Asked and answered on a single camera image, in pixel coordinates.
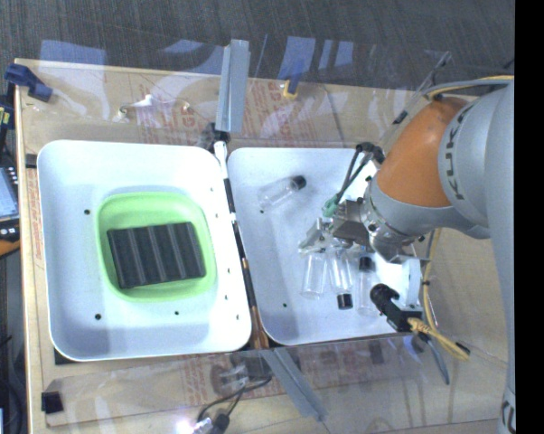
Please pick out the green plate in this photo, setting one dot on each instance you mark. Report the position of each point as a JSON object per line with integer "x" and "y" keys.
{"x": 156, "y": 206}

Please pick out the black ribbed rectangular block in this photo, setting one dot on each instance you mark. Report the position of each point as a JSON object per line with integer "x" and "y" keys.
{"x": 156, "y": 255}

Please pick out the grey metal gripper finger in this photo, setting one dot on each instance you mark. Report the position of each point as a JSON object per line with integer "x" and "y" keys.
{"x": 313, "y": 235}
{"x": 340, "y": 243}

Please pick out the white plastic tray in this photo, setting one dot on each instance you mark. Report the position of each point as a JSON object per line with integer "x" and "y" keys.
{"x": 276, "y": 260}
{"x": 73, "y": 242}

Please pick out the black cylinder on white bracket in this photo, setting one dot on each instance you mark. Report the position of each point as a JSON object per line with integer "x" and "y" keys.
{"x": 391, "y": 305}

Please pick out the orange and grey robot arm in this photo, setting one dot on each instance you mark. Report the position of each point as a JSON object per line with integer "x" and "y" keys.
{"x": 475, "y": 161}

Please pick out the brown cardboard board red print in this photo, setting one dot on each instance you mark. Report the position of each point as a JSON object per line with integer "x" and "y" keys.
{"x": 462, "y": 296}

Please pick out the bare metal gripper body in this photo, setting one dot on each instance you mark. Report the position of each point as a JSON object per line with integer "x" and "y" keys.
{"x": 351, "y": 222}

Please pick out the clear plastic bottle without cap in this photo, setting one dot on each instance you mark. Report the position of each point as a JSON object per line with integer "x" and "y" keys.
{"x": 313, "y": 276}

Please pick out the clear plastic bottle black cap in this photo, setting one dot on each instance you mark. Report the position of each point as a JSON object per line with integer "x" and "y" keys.
{"x": 278, "y": 191}
{"x": 342, "y": 278}
{"x": 366, "y": 287}

